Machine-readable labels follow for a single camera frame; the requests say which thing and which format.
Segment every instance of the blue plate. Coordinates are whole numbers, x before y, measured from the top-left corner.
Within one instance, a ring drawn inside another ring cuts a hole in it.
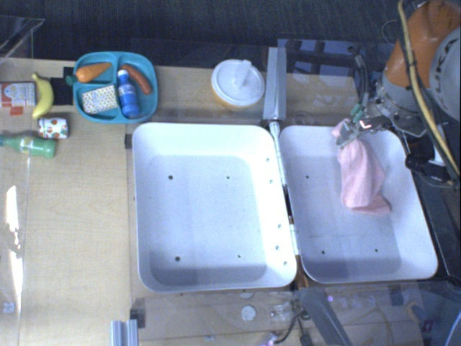
[[[125,53],[120,51],[103,51],[99,53],[89,53],[82,56],[77,60],[73,73],[75,74],[77,69],[81,66],[88,66],[89,64],[109,62],[112,64],[104,73],[99,75],[93,81],[82,84],[76,81],[73,84],[73,98],[77,110],[86,119],[92,120],[93,122],[100,123],[140,123],[149,119],[157,109],[158,104],[158,87],[156,72],[153,69],[152,63],[142,55],[134,53]],[[140,116],[137,118],[127,118],[123,115],[122,109],[119,107],[98,114],[87,114],[84,112],[81,95],[84,92],[98,89],[100,87],[106,87],[111,84],[115,85],[117,90],[117,71],[123,64],[129,64],[136,68],[144,77],[149,81],[152,87],[152,92],[149,95],[145,95],[139,88],[136,81],[131,81],[136,88],[136,94],[138,96],[138,103],[140,108]]]

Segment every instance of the pink cloth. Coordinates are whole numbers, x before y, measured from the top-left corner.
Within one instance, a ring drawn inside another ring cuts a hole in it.
[[[339,136],[342,122],[333,130]],[[381,195],[384,171],[370,146],[359,139],[349,142],[338,151],[341,165],[341,202],[357,213],[385,215],[390,205]]]

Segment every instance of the blue bottle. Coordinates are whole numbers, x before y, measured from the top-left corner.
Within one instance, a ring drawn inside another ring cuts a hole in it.
[[[130,82],[130,75],[125,69],[117,72],[119,79],[118,98],[122,107],[122,113],[127,118],[140,116],[138,97],[136,88]]]

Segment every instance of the banana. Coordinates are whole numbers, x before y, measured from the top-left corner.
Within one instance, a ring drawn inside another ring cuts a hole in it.
[[[32,75],[32,79],[38,87],[38,101],[32,112],[32,118],[37,119],[51,110],[55,101],[55,95],[49,81],[40,78],[36,73]]]

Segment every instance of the hot dog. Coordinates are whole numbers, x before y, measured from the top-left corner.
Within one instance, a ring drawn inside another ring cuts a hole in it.
[[[128,72],[130,78],[136,81],[144,95],[149,95],[152,92],[152,87],[149,84],[149,81],[146,77],[144,77],[144,75],[142,75],[141,72],[139,72],[139,70],[129,64],[123,64],[120,68],[125,69]]]

